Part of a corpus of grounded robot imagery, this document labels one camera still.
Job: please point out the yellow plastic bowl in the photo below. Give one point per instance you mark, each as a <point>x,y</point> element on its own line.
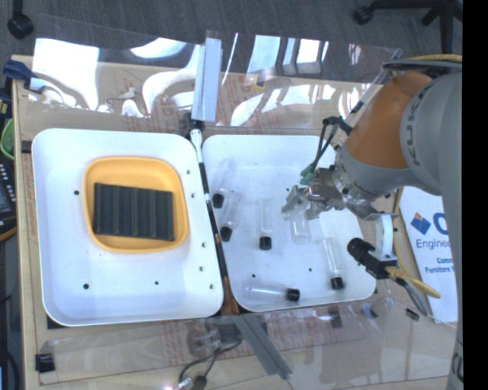
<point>134,171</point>

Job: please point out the white plastic tray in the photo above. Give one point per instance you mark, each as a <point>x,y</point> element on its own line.
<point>65,291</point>
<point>284,270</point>

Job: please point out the black ribbed rack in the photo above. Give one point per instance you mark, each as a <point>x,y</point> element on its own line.
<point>134,211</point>

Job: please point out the black cylinder on white bracket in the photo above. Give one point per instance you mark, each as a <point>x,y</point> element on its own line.
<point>370,258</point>

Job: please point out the thin black and white rod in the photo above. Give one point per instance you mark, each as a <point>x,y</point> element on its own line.
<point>211,217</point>

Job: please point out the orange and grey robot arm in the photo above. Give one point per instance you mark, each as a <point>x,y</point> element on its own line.
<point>427,136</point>

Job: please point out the clear plastic bottle black cap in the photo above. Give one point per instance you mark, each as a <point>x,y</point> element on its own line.
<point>292,294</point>
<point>226,233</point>
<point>336,282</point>
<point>218,200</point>
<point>265,242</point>

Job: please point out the brown cardboard board red print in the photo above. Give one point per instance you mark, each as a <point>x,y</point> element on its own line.
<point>28,226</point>

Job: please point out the black office chair base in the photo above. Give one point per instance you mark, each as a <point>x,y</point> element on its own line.
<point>443,2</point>
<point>19,24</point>

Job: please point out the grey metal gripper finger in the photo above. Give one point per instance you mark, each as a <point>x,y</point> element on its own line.
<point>293,198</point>
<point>315,211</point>

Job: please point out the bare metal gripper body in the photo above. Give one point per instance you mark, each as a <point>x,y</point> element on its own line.
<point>326,193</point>

